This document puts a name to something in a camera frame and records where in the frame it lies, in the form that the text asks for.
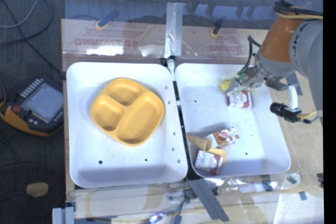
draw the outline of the yellow plate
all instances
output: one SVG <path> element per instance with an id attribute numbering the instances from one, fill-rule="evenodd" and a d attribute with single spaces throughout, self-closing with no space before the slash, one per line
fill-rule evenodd
<path id="1" fill-rule="evenodd" d="M 93 122 L 127 146 L 143 144 L 164 115 L 162 100 L 151 90 L 128 78 L 112 80 L 91 107 Z"/>

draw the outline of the snack package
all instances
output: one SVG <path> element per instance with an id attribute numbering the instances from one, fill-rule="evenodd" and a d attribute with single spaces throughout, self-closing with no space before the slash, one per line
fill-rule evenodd
<path id="1" fill-rule="evenodd" d="M 239 135 L 234 127 L 221 130 L 216 133 L 212 133 L 204 137 L 211 141 L 211 148 L 224 147 L 233 144 Z"/>
<path id="2" fill-rule="evenodd" d="M 223 157 L 199 150 L 194 167 L 218 175 L 222 162 Z"/>
<path id="3" fill-rule="evenodd" d="M 226 101 L 228 106 L 236 108 L 250 108 L 252 106 L 251 93 L 245 90 L 236 96 L 227 95 Z"/>

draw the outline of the waffle cone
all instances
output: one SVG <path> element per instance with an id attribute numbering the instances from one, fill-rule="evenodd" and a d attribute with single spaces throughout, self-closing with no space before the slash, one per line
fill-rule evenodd
<path id="1" fill-rule="evenodd" d="M 208 139 L 201 138 L 196 135 L 187 135 L 187 138 L 194 145 L 198 146 L 203 151 L 208 151 L 211 147 L 211 141 Z"/>

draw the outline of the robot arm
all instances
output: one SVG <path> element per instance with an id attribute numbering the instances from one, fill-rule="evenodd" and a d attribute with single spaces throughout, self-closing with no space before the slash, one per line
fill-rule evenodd
<path id="1" fill-rule="evenodd" d="M 245 88 L 257 88 L 263 83 L 275 90 L 289 90 L 289 85 L 280 82 L 282 78 L 298 71 L 309 81 L 316 114 L 323 125 L 323 14 L 311 10 L 295 8 L 291 4 L 279 1 L 274 10 L 279 17 L 271 26 L 262 45 L 251 37 L 252 44 L 258 45 L 254 65 L 247 64 L 234 78 L 227 95 L 237 95 Z M 271 112 L 283 116 L 291 122 L 302 119 L 301 110 L 283 104 L 271 105 Z"/>

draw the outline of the white plastic tray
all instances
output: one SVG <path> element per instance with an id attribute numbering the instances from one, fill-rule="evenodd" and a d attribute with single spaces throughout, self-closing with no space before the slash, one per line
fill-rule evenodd
<path id="1" fill-rule="evenodd" d="M 91 105 L 114 78 L 143 84 L 164 102 L 165 115 L 142 145 L 129 147 L 92 121 Z M 70 176 L 83 188 L 182 180 L 187 161 L 169 71 L 160 65 L 78 62 L 67 71 Z"/>
<path id="2" fill-rule="evenodd" d="M 272 100 L 266 86 L 251 90 L 251 108 L 227 106 L 220 84 L 231 80 L 241 68 L 240 65 L 183 63 L 175 70 L 186 133 L 205 137 L 235 127 L 240 136 L 235 144 L 223 148 L 227 162 L 218 176 L 195 168 L 202 177 L 276 174 L 290 167 L 279 121 L 269 110 Z M 198 148 L 190 142 L 188 146 L 194 163 Z"/>

